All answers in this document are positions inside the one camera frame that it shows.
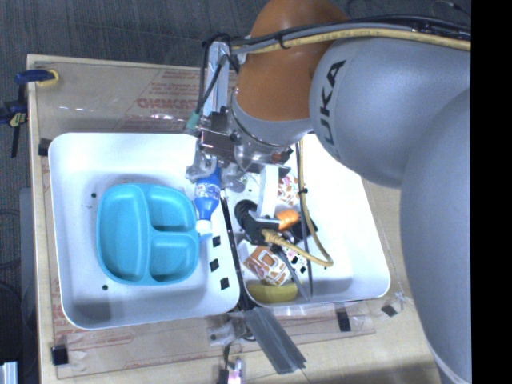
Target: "yellow banana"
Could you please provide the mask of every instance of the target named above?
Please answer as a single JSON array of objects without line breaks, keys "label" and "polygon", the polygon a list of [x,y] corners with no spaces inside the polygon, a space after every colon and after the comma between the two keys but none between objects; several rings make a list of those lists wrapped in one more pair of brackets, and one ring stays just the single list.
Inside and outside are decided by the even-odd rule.
[{"label": "yellow banana", "polygon": [[247,290],[254,300],[261,303],[291,302],[298,292],[297,285],[293,282],[283,286],[253,284],[248,285]]}]

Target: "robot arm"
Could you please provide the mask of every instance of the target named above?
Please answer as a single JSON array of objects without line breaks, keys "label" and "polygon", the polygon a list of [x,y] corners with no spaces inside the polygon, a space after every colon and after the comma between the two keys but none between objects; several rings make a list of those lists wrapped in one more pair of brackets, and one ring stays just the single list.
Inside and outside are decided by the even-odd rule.
[{"label": "robot arm", "polygon": [[240,186],[313,131],[341,164],[400,188],[427,340],[443,382],[471,382],[470,30],[398,16],[354,22],[326,0],[271,0],[250,39],[230,43],[246,58],[228,107],[202,122],[189,178],[213,160],[229,174],[224,186]]}]

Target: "blue clamp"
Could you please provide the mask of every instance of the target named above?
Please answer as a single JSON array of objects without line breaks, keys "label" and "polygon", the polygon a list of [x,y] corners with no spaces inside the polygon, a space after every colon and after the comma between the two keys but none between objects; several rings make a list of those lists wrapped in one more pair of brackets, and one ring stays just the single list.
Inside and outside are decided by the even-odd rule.
[{"label": "blue clamp", "polygon": [[17,73],[14,77],[18,88],[18,99],[4,102],[0,106],[0,124],[8,124],[14,128],[13,145],[10,157],[18,154],[19,127],[28,121],[28,106],[26,103],[26,84],[29,82],[42,83],[50,80],[58,80],[55,71],[50,70],[27,70]]}]

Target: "gray carpet floor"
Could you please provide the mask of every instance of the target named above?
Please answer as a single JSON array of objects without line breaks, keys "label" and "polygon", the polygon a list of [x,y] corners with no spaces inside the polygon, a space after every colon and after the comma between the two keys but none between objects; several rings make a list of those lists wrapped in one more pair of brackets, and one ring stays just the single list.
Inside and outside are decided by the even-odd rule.
[{"label": "gray carpet floor", "polygon": [[[247,35],[269,0],[0,0],[0,101],[16,99],[28,53],[199,66],[202,38]],[[435,16],[470,24],[471,0],[330,0],[352,18]],[[454,9],[455,3],[461,10]],[[10,157],[13,130],[0,125],[0,363],[19,359],[19,192],[30,186],[27,127]]]}]

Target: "water bottle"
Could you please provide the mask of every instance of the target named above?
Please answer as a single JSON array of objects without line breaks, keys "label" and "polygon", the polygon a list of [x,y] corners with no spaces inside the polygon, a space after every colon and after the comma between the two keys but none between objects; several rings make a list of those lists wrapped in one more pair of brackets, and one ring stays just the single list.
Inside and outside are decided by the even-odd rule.
[{"label": "water bottle", "polygon": [[216,168],[210,176],[200,178],[195,184],[194,204],[198,212],[196,230],[200,235],[211,234],[211,215],[221,199],[220,175],[220,168]]}]

